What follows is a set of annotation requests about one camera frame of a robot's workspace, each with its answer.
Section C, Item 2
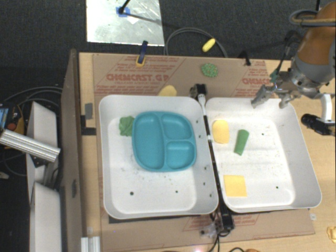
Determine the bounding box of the blue divided plate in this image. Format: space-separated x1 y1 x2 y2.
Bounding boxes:
131 110 198 173

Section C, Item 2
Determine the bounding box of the white plastic tray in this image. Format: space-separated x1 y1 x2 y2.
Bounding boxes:
98 94 220 220
204 96 323 214

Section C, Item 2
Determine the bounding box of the green lettuce leaf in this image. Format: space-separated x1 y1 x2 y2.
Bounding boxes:
118 115 136 137

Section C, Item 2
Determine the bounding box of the green cylinder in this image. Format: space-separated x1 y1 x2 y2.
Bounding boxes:
234 129 250 156

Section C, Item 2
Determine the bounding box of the thin black and white rod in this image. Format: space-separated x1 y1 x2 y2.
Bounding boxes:
198 93 228 217

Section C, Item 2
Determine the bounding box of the yellow corn cob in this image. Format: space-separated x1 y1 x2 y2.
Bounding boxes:
202 38 217 53

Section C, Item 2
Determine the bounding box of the yellow square cheese slice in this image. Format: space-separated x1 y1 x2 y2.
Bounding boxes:
223 174 248 198

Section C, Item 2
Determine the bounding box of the black block with thin wires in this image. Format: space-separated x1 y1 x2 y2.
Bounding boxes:
190 83 208 98
217 206 235 233

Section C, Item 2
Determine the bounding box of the yellow oval chip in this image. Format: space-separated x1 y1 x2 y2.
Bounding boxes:
157 85 177 97
212 119 230 145

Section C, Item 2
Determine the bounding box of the black cylinder on white bracket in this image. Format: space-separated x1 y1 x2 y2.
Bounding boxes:
300 92 336 137

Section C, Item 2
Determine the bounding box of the brown cardboard board red print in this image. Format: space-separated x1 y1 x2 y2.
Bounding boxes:
92 54 316 246

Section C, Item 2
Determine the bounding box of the green speckled round biscuit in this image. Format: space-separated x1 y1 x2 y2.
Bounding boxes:
201 62 219 79

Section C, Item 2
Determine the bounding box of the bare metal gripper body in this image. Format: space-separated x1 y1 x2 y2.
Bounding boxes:
271 71 326 99

